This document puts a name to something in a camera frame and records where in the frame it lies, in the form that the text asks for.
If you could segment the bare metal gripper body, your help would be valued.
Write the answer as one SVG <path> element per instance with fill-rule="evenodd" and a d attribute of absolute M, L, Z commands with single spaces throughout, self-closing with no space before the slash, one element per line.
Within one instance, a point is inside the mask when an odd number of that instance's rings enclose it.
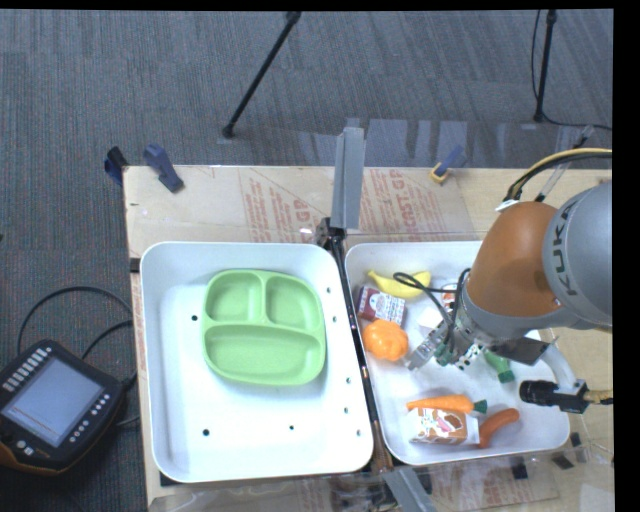
<path fill-rule="evenodd" d="M 441 321 L 425 338 L 427 361 L 466 371 L 492 343 L 486 333 L 472 329 L 462 320 L 456 320 L 452 330 Z"/>

